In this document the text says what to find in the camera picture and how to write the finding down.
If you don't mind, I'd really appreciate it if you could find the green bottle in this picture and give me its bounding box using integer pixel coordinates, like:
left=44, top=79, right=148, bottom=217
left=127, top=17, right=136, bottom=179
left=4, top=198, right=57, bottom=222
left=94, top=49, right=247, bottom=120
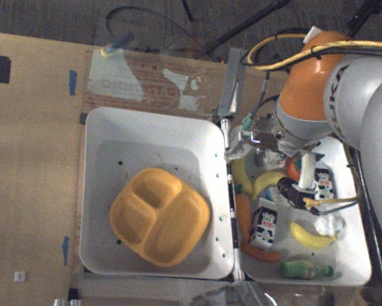
left=278, top=257, right=335, bottom=284

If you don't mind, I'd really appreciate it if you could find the black and white milk carton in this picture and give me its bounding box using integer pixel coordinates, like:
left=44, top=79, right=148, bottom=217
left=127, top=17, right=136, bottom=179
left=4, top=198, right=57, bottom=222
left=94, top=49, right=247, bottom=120
left=311, top=166, right=340, bottom=202
left=248, top=205, right=279, bottom=250

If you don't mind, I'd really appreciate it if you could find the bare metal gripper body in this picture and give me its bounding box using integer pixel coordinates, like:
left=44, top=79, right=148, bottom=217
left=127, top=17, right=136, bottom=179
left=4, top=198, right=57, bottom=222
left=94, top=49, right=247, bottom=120
left=247, top=114, right=287, bottom=153

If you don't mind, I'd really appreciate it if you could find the yellow banana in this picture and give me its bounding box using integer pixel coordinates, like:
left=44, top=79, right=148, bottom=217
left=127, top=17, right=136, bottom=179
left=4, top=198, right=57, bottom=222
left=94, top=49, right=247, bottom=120
left=250, top=168, right=289, bottom=204
left=287, top=221, right=339, bottom=252
left=229, top=155, right=258, bottom=196

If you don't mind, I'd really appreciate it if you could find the red tomato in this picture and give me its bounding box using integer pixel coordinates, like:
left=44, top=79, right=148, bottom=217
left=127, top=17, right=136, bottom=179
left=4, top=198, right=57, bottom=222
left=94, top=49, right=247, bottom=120
left=284, top=155, right=304, bottom=183

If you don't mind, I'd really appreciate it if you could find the small blue packet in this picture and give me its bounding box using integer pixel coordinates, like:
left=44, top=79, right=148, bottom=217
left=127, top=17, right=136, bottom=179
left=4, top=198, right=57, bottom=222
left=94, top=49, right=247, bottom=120
left=263, top=185, right=282, bottom=204

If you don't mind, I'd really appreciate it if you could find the white plastic tray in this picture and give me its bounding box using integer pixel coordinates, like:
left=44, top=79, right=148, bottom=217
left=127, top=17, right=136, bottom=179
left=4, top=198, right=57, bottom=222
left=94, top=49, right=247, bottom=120
left=68, top=104, right=252, bottom=291
left=212, top=124, right=382, bottom=296

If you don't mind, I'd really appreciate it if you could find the orange divided plate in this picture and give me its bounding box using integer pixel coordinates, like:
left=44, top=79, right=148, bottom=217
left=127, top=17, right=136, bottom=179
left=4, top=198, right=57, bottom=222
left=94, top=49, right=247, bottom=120
left=104, top=163, right=216, bottom=273

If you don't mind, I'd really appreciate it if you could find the orange carrot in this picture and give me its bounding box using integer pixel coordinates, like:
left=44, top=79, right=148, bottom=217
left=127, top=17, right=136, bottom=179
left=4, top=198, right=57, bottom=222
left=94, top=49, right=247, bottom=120
left=228, top=183, right=257, bottom=243

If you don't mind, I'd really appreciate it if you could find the orange sausage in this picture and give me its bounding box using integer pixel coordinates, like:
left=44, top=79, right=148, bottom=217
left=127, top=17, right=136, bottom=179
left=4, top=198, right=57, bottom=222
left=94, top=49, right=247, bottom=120
left=239, top=241, right=285, bottom=265

